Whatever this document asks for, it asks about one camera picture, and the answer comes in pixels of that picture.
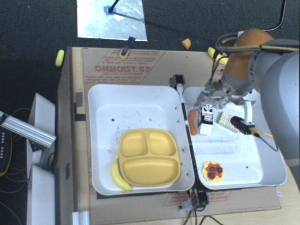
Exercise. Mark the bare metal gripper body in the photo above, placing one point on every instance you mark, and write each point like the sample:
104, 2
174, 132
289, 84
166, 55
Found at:
220, 90

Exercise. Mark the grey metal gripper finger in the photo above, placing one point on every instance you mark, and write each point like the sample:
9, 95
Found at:
223, 104
200, 101

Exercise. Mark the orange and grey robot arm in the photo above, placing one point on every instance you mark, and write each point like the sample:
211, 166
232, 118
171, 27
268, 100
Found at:
276, 83

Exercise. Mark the white patterned packet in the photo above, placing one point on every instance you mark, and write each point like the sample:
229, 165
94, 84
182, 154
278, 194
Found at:
225, 120

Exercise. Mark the black and white milk carton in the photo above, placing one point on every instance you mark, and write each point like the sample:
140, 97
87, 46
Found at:
206, 121

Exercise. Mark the orange sausage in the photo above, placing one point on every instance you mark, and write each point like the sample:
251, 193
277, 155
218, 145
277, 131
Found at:
193, 123

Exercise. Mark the thin black and white rod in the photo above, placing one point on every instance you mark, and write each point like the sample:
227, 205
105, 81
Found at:
188, 135

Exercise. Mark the white plastic tray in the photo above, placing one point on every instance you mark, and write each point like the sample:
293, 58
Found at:
234, 153
131, 109

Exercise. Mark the tan bread wedge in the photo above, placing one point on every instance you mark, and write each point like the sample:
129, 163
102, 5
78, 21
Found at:
186, 43

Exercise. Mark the brown cardboard board, red print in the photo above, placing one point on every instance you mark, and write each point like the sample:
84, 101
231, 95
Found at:
150, 67

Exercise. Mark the spaghetti with meatballs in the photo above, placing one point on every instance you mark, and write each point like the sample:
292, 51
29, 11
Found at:
212, 172

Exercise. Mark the yellow divided plate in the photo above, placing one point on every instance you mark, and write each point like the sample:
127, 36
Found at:
150, 158

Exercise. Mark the yellow banana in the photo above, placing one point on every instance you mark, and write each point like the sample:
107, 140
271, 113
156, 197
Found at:
117, 176

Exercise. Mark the yellow oblong object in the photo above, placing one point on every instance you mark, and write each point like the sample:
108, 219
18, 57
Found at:
59, 58

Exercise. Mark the black cylinder on white bracket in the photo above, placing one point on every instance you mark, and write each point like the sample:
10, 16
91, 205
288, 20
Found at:
241, 124

